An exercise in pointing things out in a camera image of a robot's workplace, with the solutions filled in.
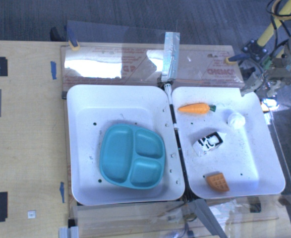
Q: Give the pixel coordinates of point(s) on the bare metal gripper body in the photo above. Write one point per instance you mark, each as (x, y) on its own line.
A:
(282, 71)

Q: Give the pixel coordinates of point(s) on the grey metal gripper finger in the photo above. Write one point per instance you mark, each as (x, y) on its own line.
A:
(251, 83)
(273, 89)

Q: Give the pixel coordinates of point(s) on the brown cardboard board red print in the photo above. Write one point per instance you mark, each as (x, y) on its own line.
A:
(197, 71)

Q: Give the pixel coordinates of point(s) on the orange carrot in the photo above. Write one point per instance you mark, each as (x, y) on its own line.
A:
(194, 108)

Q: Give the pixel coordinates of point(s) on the white plastic tray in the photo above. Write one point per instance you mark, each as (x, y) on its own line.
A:
(85, 157)
(254, 157)

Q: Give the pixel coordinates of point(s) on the black and white milk carton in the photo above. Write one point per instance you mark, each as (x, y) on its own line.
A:
(208, 142)

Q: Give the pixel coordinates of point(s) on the orange waffle biscuit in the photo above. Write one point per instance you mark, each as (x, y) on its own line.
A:
(218, 182)

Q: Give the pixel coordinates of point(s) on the blue divided plate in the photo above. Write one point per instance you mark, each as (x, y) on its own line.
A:
(118, 152)

